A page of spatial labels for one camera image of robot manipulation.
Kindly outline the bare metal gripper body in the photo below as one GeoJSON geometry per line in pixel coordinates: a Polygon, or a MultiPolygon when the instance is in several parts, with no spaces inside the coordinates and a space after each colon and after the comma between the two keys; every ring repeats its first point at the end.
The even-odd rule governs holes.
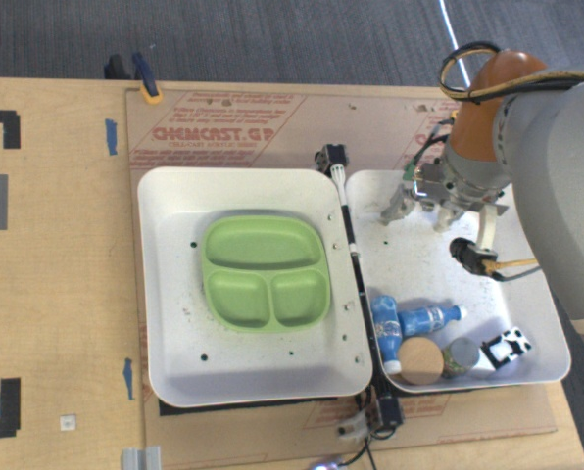
{"type": "Polygon", "coordinates": [[[461,156],[442,156],[415,168],[414,197],[452,210],[481,210],[500,194],[500,165],[461,156]]]}

